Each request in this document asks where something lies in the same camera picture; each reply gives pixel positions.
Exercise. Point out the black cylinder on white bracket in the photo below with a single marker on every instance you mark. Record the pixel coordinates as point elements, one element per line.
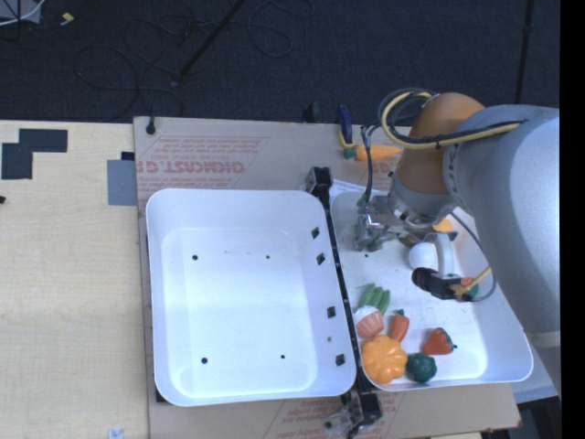
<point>434,282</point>

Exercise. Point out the red toy strawberry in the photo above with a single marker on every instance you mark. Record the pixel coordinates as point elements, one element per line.
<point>438,342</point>

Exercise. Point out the yellow toy pumpkin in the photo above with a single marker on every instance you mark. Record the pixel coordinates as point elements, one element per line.
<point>384,358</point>

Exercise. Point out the green toy broccoli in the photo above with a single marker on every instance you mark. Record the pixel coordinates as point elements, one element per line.
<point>421,367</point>

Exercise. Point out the white plastic tray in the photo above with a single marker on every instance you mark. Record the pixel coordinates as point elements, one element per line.
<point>237,300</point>
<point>439,318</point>

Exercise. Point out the white toy egg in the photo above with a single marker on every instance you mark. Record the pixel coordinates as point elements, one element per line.
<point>420,255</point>

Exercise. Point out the green toy beans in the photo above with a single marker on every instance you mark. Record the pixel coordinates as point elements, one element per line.
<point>375,296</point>

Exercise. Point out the thin black rod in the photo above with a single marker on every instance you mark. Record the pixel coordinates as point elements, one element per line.
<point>340,277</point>

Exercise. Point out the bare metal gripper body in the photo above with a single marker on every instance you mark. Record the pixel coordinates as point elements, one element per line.
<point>381,215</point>

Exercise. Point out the long orange toy carrot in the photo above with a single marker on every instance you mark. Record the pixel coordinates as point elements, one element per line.
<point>377,152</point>

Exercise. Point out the brown cardboard board red print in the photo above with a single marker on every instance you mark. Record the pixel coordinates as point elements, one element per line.
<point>219,163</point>

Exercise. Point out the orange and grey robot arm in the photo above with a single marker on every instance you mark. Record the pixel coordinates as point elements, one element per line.
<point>503,190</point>

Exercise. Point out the pink toy cupcake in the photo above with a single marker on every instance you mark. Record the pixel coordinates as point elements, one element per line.
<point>370,323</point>

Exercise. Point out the yellow-orange toy food piece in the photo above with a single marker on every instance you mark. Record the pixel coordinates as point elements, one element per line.
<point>444,226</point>

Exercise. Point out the short orange toy carrot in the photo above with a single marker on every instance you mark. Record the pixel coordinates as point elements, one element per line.
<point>399,326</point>

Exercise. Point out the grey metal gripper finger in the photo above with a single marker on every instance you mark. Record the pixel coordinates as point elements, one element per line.
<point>377,243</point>
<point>360,240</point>

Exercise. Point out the orange and green toy vegetable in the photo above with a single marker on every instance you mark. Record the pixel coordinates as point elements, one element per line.
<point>471,287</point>

